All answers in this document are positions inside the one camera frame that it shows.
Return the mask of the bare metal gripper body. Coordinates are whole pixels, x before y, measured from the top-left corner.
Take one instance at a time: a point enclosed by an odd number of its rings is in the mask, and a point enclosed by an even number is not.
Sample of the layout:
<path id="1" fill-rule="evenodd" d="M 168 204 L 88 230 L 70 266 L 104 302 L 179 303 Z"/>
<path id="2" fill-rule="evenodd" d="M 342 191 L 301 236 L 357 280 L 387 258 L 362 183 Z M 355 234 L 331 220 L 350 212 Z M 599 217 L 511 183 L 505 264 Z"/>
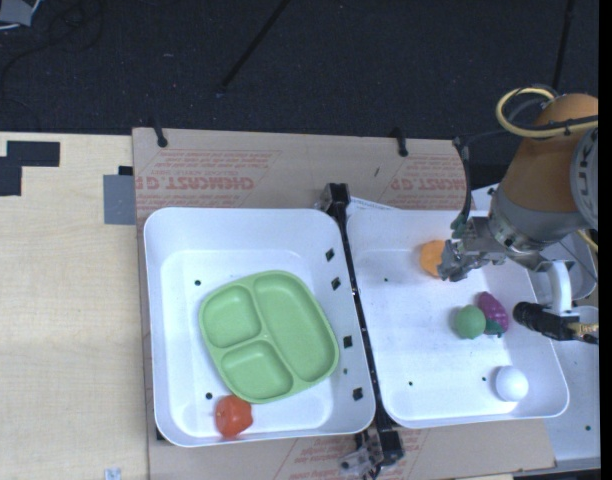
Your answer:
<path id="1" fill-rule="evenodd" d="M 543 250 L 552 244 L 551 240 L 538 240 L 520 232 L 505 218 L 486 216 L 457 219 L 453 223 L 453 242 L 458 254 L 478 255 L 479 268 L 511 260 L 529 270 L 538 269 L 544 261 Z"/>

